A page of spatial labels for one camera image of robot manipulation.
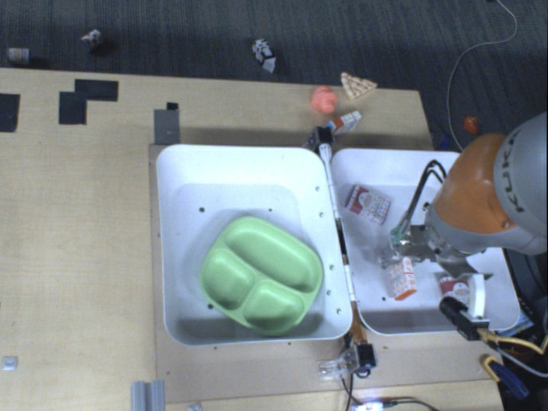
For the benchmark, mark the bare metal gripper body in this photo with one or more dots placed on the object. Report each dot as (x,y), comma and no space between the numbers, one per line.
(414,242)

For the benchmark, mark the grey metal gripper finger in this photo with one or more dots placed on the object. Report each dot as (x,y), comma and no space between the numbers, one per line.
(390,259)

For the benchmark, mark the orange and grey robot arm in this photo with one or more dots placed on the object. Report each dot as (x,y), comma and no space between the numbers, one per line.
(479,186)

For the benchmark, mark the orange and white carton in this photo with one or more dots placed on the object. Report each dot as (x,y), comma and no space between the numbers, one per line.
(402,278)

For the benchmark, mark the white plastic tray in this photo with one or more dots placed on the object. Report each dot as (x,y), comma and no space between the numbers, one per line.
(377,315)
(188,246)

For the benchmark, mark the red and white patterned carton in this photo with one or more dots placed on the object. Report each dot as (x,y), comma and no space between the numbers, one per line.
(368,204)

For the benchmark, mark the red and white can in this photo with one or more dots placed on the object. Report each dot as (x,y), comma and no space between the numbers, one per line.
(454,289)

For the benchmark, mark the thin black and white rod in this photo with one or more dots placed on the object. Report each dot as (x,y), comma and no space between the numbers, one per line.
(334,195)

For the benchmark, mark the green divided plate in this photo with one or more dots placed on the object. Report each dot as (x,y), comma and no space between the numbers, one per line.
(261,272)

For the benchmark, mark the small red packet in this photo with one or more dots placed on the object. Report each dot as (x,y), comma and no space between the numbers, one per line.
(470,125)

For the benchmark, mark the red white and blue carton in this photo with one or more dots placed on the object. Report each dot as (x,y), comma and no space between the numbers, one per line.
(344,122)

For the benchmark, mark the toy pizza slice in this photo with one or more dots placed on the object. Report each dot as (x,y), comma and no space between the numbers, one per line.
(355,85)

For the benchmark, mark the pink toy food lump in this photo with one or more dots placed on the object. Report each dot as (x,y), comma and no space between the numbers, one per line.
(324,99)

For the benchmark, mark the brown and white small packet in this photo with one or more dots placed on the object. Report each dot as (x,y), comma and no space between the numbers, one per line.
(91,38)

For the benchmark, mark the small pale can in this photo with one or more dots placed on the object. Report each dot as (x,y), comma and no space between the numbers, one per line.
(18,55)

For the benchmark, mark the black cylinder on white bracket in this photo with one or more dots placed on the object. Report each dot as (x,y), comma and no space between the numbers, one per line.
(464,315)

